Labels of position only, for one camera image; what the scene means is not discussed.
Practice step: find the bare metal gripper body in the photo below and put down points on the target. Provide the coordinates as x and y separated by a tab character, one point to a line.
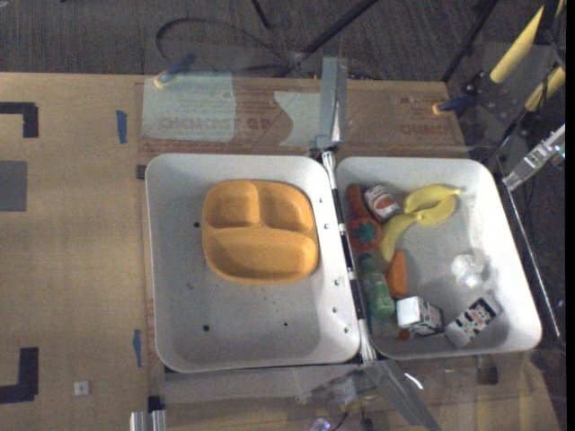
536	157

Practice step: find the yellow banana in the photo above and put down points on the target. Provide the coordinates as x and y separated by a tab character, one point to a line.
394	234
429	193
442	213

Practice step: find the white plastic tray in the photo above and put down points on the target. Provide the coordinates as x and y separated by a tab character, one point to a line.
449	240
251	321

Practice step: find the white and orange can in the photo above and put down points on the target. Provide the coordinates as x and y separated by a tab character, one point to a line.
382	202

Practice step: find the black and white cow-print carton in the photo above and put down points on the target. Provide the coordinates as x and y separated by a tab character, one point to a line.
471	323

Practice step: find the orange carrot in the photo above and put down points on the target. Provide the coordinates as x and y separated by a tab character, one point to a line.
397	274

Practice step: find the red sausage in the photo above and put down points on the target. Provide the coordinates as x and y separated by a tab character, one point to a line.
356	199

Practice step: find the red tomato with green top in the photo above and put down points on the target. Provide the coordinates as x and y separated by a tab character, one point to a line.
365	233

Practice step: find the green bottle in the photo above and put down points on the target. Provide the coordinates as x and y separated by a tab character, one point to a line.
376	287

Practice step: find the small orange round piece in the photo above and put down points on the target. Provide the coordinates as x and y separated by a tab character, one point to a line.
404	335

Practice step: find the orange divided plate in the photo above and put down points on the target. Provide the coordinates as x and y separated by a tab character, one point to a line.
258	245

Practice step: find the small white square piece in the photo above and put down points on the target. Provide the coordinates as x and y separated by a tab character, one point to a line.
81	388

